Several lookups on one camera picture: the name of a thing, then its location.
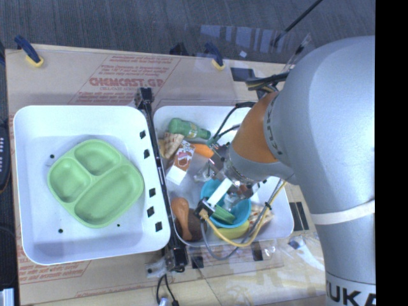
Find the green divided plate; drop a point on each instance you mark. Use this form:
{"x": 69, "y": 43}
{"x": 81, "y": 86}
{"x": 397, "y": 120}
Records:
{"x": 105, "y": 190}

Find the pizza slice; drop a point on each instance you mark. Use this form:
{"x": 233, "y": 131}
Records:
{"x": 256, "y": 215}

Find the thin black rod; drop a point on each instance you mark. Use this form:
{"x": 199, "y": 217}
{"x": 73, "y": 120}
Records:
{"x": 156, "y": 151}

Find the orange chicken drumstick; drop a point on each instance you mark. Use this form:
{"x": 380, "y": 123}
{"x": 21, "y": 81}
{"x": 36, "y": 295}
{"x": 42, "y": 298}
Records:
{"x": 181, "y": 207}

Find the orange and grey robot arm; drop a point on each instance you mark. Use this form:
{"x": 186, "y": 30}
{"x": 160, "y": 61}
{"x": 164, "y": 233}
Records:
{"x": 331, "y": 132}

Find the green flat toy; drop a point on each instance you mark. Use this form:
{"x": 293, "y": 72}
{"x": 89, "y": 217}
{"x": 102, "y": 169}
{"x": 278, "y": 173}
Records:
{"x": 224, "y": 215}

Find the blue bowl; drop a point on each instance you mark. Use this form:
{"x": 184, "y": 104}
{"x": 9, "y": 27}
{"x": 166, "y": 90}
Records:
{"x": 243, "y": 209}

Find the brown doughnut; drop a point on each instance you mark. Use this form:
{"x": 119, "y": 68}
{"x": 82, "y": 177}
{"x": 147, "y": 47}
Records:
{"x": 196, "y": 226}

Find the orange and white carton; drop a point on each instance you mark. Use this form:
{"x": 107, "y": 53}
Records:
{"x": 180, "y": 167}

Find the white plastic tray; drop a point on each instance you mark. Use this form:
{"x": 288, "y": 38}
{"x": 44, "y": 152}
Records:
{"x": 197, "y": 113}
{"x": 35, "y": 171}

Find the brown cardboard board red print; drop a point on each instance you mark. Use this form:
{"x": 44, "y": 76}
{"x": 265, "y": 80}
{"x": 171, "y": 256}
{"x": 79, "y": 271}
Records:
{"x": 95, "y": 72}

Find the orange carrot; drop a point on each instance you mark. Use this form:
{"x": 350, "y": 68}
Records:
{"x": 204, "y": 150}

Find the green bottle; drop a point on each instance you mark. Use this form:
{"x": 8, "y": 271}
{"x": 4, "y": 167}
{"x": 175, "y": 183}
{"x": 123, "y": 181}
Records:
{"x": 185, "y": 128}

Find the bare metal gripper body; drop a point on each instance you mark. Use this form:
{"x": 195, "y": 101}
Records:
{"x": 239, "y": 185}

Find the yellow bowl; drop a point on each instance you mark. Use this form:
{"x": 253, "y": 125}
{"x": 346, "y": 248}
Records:
{"x": 234, "y": 233}

